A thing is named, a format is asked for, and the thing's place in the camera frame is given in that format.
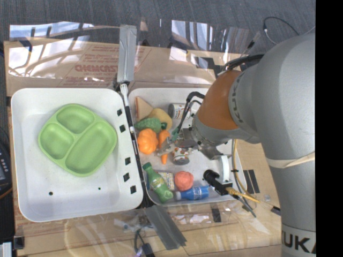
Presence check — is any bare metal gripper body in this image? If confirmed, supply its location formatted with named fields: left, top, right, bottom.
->
left=175, top=127, right=200, bottom=149

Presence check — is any orange carrot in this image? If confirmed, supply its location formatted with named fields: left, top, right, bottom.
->
left=158, top=129, right=172, bottom=165

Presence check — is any white can vegetable print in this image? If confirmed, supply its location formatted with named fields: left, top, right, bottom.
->
left=171, top=146, right=194, bottom=166

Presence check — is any orange pumpkin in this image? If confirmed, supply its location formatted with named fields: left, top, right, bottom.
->
left=137, top=128, right=160, bottom=155

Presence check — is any white can red print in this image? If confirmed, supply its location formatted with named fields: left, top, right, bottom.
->
left=168, top=103, right=192, bottom=120

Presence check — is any green broccoli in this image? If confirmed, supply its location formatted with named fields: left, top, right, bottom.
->
left=133, top=117, right=163, bottom=134

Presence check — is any green bottle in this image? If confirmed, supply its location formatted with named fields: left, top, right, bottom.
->
left=142, top=162, right=175, bottom=204

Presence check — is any pink peach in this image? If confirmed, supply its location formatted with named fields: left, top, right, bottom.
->
left=174, top=170, right=195, bottom=192

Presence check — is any tan bread slice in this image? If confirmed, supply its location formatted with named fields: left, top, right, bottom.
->
left=135, top=96, right=154, bottom=120

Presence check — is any white plastic tray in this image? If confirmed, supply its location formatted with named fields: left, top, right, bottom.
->
left=128, top=87, right=248, bottom=207
left=10, top=87, right=144, bottom=223

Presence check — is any blue bottle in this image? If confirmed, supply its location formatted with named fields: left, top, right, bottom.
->
left=175, top=185, right=211, bottom=201

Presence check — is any brown cardboard board red print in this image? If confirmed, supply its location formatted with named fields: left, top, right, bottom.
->
left=4, top=40, right=282, bottom=257

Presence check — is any green divided plate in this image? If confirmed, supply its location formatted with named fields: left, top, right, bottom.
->
left=38, top=103, right=119, bottom=178

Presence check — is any black cylinder on white bracket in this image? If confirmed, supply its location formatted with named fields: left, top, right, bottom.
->
left=203, top=155, right=234, bottom=196

